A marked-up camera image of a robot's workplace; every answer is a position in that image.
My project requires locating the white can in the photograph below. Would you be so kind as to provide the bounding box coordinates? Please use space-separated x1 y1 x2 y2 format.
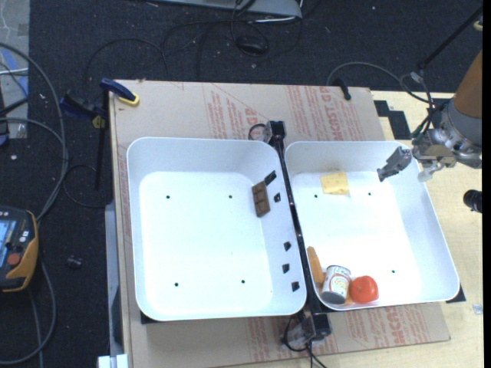
320 264 353 306

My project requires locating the brown chocolate bar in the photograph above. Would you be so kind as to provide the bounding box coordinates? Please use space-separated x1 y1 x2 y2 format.
251 180 272 218

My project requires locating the red tomato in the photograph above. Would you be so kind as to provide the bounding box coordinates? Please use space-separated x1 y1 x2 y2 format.
348 274 380 304

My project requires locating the black computer mouse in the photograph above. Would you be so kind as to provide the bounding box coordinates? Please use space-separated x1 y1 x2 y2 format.
235 34 269 56

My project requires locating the black block with thin wires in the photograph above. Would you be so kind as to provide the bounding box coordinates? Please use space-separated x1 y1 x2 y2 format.
282 312 333 351
263 120 286 146

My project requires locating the black cylinder on white bracket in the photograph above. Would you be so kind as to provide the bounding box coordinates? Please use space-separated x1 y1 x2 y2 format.
463 189 483 214

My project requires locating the white plastic tray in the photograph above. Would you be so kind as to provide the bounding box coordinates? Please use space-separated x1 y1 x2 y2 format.
126 136 308 323
284 140 461 312

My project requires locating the brown cardboard board red print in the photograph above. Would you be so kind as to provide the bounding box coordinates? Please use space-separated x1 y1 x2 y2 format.
109 78 452 368

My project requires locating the yellow cheese slice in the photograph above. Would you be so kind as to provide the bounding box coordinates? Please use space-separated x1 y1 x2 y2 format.
319 172 351 196

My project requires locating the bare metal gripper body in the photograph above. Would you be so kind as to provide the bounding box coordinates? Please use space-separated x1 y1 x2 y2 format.
412 110 483 169

